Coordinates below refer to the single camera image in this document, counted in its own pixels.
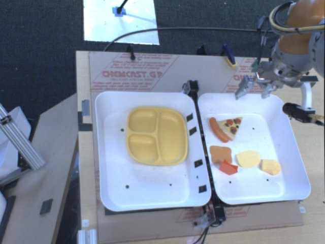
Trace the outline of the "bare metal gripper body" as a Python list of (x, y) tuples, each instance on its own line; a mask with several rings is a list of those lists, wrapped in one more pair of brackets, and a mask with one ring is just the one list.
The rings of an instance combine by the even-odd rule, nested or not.
[(299, 86), (300, 79), (305, 75), (305, 71), (298, 71), (292, 69), (291, 66), (284, 64), (283, 62), (263, 61), (253, 63), (253, 73), (255, 81), (259, 85), (281, 87), (287, 85), (289, 87)]

